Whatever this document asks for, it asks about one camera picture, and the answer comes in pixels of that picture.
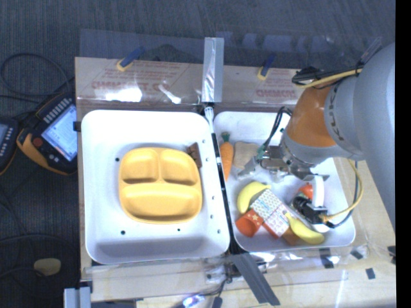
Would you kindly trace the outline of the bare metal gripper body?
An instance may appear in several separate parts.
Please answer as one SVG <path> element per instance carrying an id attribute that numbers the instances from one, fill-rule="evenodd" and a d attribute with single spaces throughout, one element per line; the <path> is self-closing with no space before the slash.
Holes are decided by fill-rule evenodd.
<path id="1" fill-rule="evenodd" d="M 283 181 L 286 176 L 294 176 L 302 181 L 312 181 L 315 176 L 324 181 L 329 178 L 329 175 L 313 173 L 313 164 L 300 161 L 282 146 L 269 146 L 260 166 L 270 172 L 274 181 Z"/>

